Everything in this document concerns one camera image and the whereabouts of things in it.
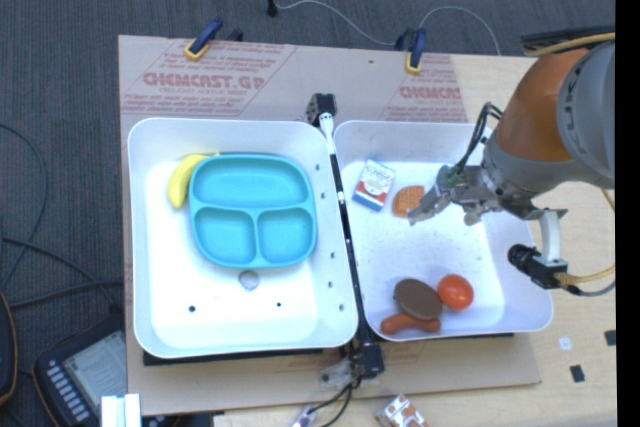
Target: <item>clamp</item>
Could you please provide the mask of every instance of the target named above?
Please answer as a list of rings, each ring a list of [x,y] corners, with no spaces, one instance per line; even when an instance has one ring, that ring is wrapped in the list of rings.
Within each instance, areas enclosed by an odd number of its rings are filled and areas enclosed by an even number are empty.
[[[406,40],[410,37],[412,37],[411,44],[406,45]],[[422,70],[422,53],[424,52],[426,43],[427,30],[424,27],[420,27],[417,31],[407,29],[404,34],[396,40],[396,50],[408,50],[404,63],[404,68],[408,73],[417,75]]]
[[[222,28],[223,24],[224,22],[222,21],[222,18],[216,16],[211,22],[209,22],[197,38],[193,39],[186,47],[184,47],[184,55],[192,61],[200,59],[209,49],[207,42],[216,37],[216,33]]]

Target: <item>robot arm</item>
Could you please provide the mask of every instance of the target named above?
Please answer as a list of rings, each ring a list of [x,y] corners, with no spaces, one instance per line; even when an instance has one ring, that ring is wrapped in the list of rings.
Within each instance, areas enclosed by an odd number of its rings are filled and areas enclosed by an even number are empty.
[[[411,225],[451,203],[462,207],[467,225],[501,210],[537,220],[543,252],[514,246],[509,261],[543,288],[561,286],[557,276],[567,264],[559,255],[559,219],[567,211],[541,209],[532,200],[568,181],[615,186],[615,34],[595,45],[581,41],[564,43],[561,52],[542,53],[504,112],[485,104],[467,153],[440,169],[420,205],[408,212]],[[489,116],[499,121],[485,140]],[[481,164],[467,165],[480,142],[485,143]]]

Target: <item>drain hole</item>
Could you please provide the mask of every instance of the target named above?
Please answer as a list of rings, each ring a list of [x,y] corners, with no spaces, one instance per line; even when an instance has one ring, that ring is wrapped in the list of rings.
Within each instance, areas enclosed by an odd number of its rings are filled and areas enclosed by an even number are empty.
[[[244,271],[238,276],[238,281],[247,292],[251,292],[258,288],[260,278],[253,271]]]

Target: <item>cable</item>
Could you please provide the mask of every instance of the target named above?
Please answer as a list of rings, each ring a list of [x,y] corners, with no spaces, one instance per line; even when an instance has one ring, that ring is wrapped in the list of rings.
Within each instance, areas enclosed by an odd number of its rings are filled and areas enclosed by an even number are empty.
[[[604,278],[609,274],[612,274],[616,270],[615,264],[608,269],[591,274],[590,276],[572,276],[565,272],[558,272],[554,274],[554,277],[560,282],[561,285],[578,285],[580,283],[588,283],[589,281],[595,281],[596,279]]]
[[[353,23],[349,18],[347,18],[345,15],[343,15],[336,8],[331,7],[329,4],[325,4],[324,2],[320,2],[319,0],[300,0],[298,2],[294,2],[293,4],[289,4],[288,6],[280,6],[280,5],[276,4],[276,7],[278,9],[280,9],[281,11],[287,11],[289,9],[293,9],[294,7],[298,7],[298,6],[302,5],[302,4],[315,4],[315,5],[322,6],[322,7],[326,8],[326,9],[328,9],[329,11],[337,14],[345,22],[347,22],[347,24],[349,24],[361,36],[364,36],[369,41],[372,41],[373,43],[376,43],[377,45],[382,45],[382,46],[385,46],[385,47],[393,47],[393,46],[395,46],[395,42],[388,43],[388,42],[385,42],[385,41],[377,40],[372,36],[369,36],[366,32],[364,32],[362,29],[360,29],[360,27],[358,27],[355,23]]]
[[[82,290],[86,290],[87,288],[93,287],[118,287],[123,286],[121,281],[92,281],[91,283],[80,283],[79,285],[73,285],[71,287],[65,288],[63,290],[56,290],[54,292],[49,292],[47,294],[42,294],[37,297],[33,297],[31,299],[25,299],[24,301],[18,301],[15,303],[11,303],[9,307],[12,310],[16,310],[18,308],[22,308],[24,306],[30,306],[35,303],[40,303],[43,301],[47,301],[49,299],[53,299],[55,297],[70,294],[72,292],[78,292]]]
[[[602,43],[604,41],[612,41],[616,39],[615,32],[607,32],[604,34],[596,34],[593,36],[585,36],[583,38],[575,38],[570,39],[568,41],[563,41],[561,43],[556,43],[554,45],[547,45],[538,47],[536,45],[525,46],[524,53],[525,55],[532,57],[539,57],[545,54],[551,54],[554,52],[562,52],[566,50],[571,50],[574,48],[585,47],[589,45],[593,45],[596,43]]]
[[[569,285],[567,287],[562,287],[562,288],[564,288],[567,292],[580,297],[599,297],[601,295],[608,294],[609,292],[611,292],[615,288],[615,286],[616,286],[616,282],[614,280],[612,283],[610,283],[603,289],[597,290],[595,292],[587,292],[585,290],[578,288],[575,285]]]
[[[429,11],[424,18],[422,19],[422,22],[420,22],[419,27],[423,27],[424,24],[427,22],[427,19],[433,15],[434,13],[437,13],[438,11],[443,11],[446,9],[452,9],[455,11],[462,11],[463,13],[467,13],[468,15],[473,16],[476,20],[478,20],[485,29],[487,29],[487,32],[489,33],[489,35],[491,36],[491,39],[493,40],[493,46],[496,49],[496,54],[497,55],[502,55],[502,53],[500,52],[500,46],[498,45],[498,40],[495,36],[495,34],[493,33],[493,31],[491,30],[491,27],[489,26],[489,24],[487,22],[485,22],[482,18],[480,18],[478,15],[476,15],[474,12],[469,11],[468,9],[464,8],[464,7],[458,7],[458,6],[441,6],[441,7],[437,7],[435,9],[432,9],[431,11]]]
[[[40,224],[40,220],[42,219],[42,215],[44,213],[44,207],[47,202],[47,189],[48,189],[47,168],[44,164],[44,159],[42,158],[42,155],[38,150],[38,148],[22,132],[3,122],[0,122],[0,128],[4,128],[5,130],[8,130],[15,136],[22,139],[27,144],[27,146],[29,146],[29,148],[35,155],[36,160],[38,161],[38,166],[40,167],[40,173],[42,176],[42,190],[40,192],[40,211],[38,212],[38,217],[36,219],[36,222],[34,223],[27,237],[27,240],[31,242],[31,239],[33,239],[33,236],[38,228],[38,225]],[[24,255],[25,251],[26,251],[26,247],[23,247],[22,250],[20,251],[20,254],[18,255],[18,258],[15,259],[15,261],[13,262],[13,265],[9,269],[9,274],[7,274],[2,284],[0,284],[0,290],[4,290],[7,287],[7,283],[9,283],[9,279],[11,279],[11,276],[13,275],[16,268],[18,267],[18,263],[20,263],[20,260],[22,259],[22,256]]]
[[[487,118],[492,116],[496,119],[500,119],[502,116],[502,111],[498,109],[491,102],[487,102],[482,106],[480,110],[480,114],[478,115],[478,119],[476,120],[476,125],[473,128],[473,134],[471,135],[471,140],[469,141],[469,146],[467,147],[467,151],[462,156],[462,158],[458,161],[458,163],[452,169],[452,172],[461,173],[464,169],[464,166],[467,164],[467,160],[475,150],[476,146],[482,140],[482,136],[484,134],[484,129],[487,126]]]
[[[32,378],[31,372],[23,368],[18,368],[18,374],[21,374],[21,377],[19,378],[16,384],[16,391],[22,385],[23,382],[30,381]],[[7,414],[13,419],[14,422],[20,425],[20,427],[27,427],[27,424],[24,422],[24,420],[20,418],[18,414],[15,411],[13,411],[13,409],[11,409],[11,406],[9,404],[5,404],[4,407],[6,408]]]
[[[353,390],[357,389],[360,386],[361,380],[362,380],[362,378],[359,377],[355,381],[351,381],[344,388],[342,388],[342,390],[340,390],[336,395],[331,397],[326,402],[322,402],[321,404],[318,404],[317,406],[310,408],[309,411],[307,412],[307,414],[316,413],[318,410],[320,410],[322,408],[325,408],[327,406],[330,406],[331,404],[334,404],[335,402],[340,400],[340,398],[343,395],[346,394],[346,397],[345,397],[344,403],[342,404],[342,407],[336,413],[336,415],[333,417],[333,419],[330,420],[329,422],[325,423],[325,424],[322,424],[320,427],[329,427],[330,425],[333,425],[334,423],[336,423],[338,421],[338,419],[342,416],[342,414],[347,409],[347,406],[349,405],[349,402],[351,401]]]
[[[21,245],[21,246],[24,246],[26,248],[32,249],[34,251],[38,251],[40,253],[43,253],[43,254],[45,254],[47,256],[50,256],[52,258],[55,258],[56,260],[58,260],[58,261],[60,261],[62,263],[65,263],[69,267],[71,267],[71,268],[75,269],[76,271],[78,271],[80,274],[82,274],[85,278],[87,278],[92,283],[99,283],[96,286],[98,286],[100,288],[100,290],[104,293],[104,295],[107,297],[107,300],[109,301],[109,305],[112,306],[112,307],[116,307],[115,299],[109,293],[109,291],[105,288],[105,286],[100,284],[101,282],[99,280],[94,278],[91,274],[89,274],[83,268],[81,268],[78,265],[76,265],[75,263],[73,263],[71,260],[69,260],[69,259],[67,259],[67,258],[65,258],[65,257],[63,257],[63,256],[61,256],[61,255],[59,255],[57,253],[54,253],[53,251],[49,251],[48,249],[40,247],[40,246],[38,246],[36,244],[32,244],[31,242],[14,239],[12,237],[7,237],[7,236],[4,236],[3,240],[5,242],[9,242],[10,244]]]
[[[330,6],[329,4],[326,4],[324,2],[321,2],[319,0],[299,0],[298,2],[294,2],[293,4],[289,4],[287,6],[281,6],[279,4],[275,4],[276,7],[278,9],[280,9],[281,11],[287,11],[289,9],[293,9],[294,7],[298,7],[301,6],[303,4],[315,4],[317,6],[321,6],[324,7],[325,9],[328,9],[329,11],[331,11],[332,13],[335,13],[336,15],[338,15],[340,18],[342,18],[347,24],[349,24],[351,26],[351,28],[353,28],[355,31],[357,31],[361,36],[365,37],[366,39],[368,39],[369,41],[376,43],[377,45],[381,45],[381,46],[385,46],[385,47],[395,47],[396,42],[386,42],[386,41],[380,41],[372,36],[370,36],[369,34],[367,34],[366,32],[364,32],[360,27],[358,27],[354,22],[352,22],[349,18],[347,18],[347,16],[345,16],[344,14],[342,14],[340,11],[338,11],[336,8]],[[437,13],[438,11],[443,11],[443,10],[455,10],[455,11],[461,11],[463,13],[467,13],[468,15],[473,16],[476,20],[478,20],[485,29],[487,29],[487,32],[489,33],[489,35],[491,36],[491,39],[493,40],[493,45],[496,49],[496,54],[497,55],[502,55],[500,52],[500,46],[498,45],[498,40],[493,32],[493,30],[491,29],[491,27],[489,26],[489,24],[487,22],[485,22],[482,18],[480,18],[478,15],[476,15],[474,12],[464,8],[464,7],[458,7],[458,6],[441,6],[441,7],[437,7],[435,9],[432,9],[431,11],[429,11],[423,18],[422,21],[420,22],[420,25],[418,27],[423,27],[425,25],[425,23],[427,22],[427,19],[432,16],[433,14]]]

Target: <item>small carton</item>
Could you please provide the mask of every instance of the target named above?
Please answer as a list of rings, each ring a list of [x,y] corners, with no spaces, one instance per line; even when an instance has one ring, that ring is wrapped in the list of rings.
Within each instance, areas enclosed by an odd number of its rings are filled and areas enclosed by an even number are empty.
[[[354,201],[374,210],[382,210],[394,177],[393,169],[375,160],[367,159],[353,193]]]

